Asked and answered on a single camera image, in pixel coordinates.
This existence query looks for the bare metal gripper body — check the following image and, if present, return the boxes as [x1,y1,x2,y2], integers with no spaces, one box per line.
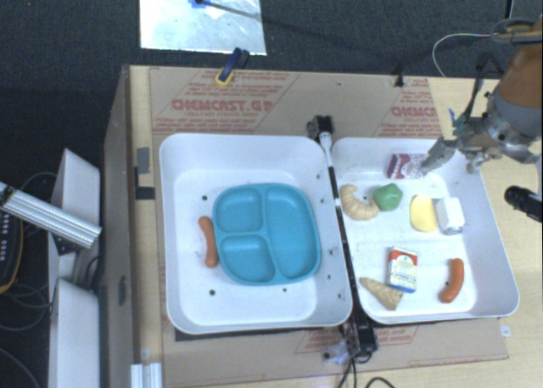
[454,117,541,164]

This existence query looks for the white and silver carton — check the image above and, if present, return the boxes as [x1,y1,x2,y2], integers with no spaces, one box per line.
[433,196,466,236]

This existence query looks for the yellow oval toy food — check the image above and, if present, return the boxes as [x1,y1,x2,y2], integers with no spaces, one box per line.
[408,194,439,233]

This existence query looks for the green pepper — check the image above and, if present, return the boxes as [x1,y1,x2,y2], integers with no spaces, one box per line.
[372,182,405,212]

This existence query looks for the white plastic tray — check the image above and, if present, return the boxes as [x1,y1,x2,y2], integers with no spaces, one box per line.
[330,136,521,326]
[158,132,355,335]

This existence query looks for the beige croissant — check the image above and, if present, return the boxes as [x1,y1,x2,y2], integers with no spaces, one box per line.
[339,183,380,222]

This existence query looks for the orange sausage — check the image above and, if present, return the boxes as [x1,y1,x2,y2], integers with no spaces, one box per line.
[438,257,466,305]
[197,215,221,269]

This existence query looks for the red and yellow carton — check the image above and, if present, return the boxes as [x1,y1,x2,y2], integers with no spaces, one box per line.
[386,245,420,295]

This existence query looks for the thin black and white rod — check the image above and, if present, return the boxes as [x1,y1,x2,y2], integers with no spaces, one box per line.
[320,132,365,329]

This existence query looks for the beige pizza slice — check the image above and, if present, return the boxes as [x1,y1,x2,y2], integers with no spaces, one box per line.
[358,276,405,312]

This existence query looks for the blue divided plate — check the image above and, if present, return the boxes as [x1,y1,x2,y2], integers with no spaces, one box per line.
[211,182,322,287]

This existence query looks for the brown cardboard board red print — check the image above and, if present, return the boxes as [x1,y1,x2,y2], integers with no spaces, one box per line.
[148,65,510,369]

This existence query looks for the black cylinder on white bracket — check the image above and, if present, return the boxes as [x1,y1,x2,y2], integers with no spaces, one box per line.
[503,185,543,222]

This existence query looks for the black block with thin wires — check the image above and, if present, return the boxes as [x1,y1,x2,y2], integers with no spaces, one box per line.
[348,323,378,356]
[306,115,336,138]

